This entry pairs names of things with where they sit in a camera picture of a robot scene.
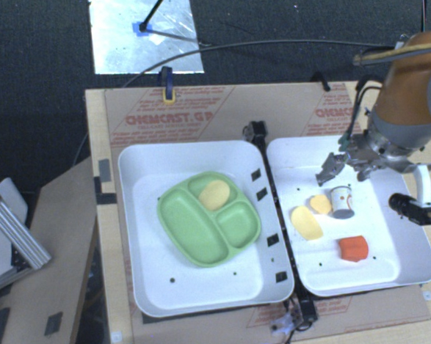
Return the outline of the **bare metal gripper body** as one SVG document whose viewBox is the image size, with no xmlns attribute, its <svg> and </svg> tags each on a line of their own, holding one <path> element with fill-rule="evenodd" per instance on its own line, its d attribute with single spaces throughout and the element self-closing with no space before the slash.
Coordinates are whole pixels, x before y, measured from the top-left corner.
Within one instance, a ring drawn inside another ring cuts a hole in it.
<svg viewBox="0 0 431 344">
<path fill-rule="evenodd" d="M 391 169 L 398 173 L 413 172 L 416 164 L 409 160 L 415 150 L 402 148 L 390 142 L 381 133 L 364 131 L 353 134 L 345 150 L 349 158 L 347 164 L 354 170 L 363 165 L 371 165 L 377 170 Z"/>
</svg>

